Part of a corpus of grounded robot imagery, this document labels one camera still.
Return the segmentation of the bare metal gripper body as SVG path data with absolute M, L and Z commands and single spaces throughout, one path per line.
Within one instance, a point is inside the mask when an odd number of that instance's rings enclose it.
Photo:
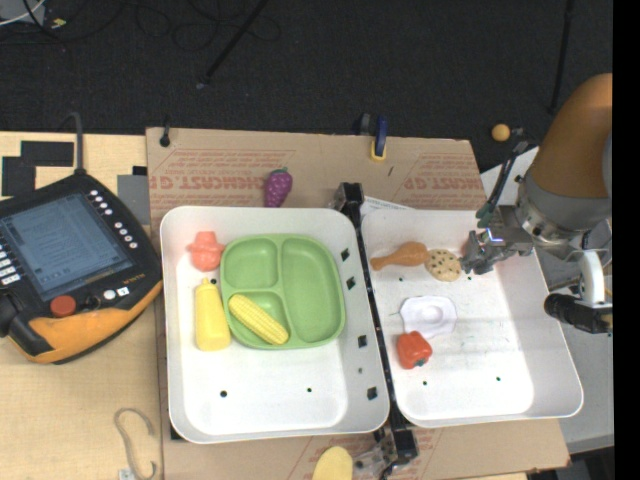
M 528 255 L 533 249 L 568 260 L 576 250 L 583 230 L 565 228 L 526 205 L 500 205 L 487 226 L 488 243 L 506 251 Z

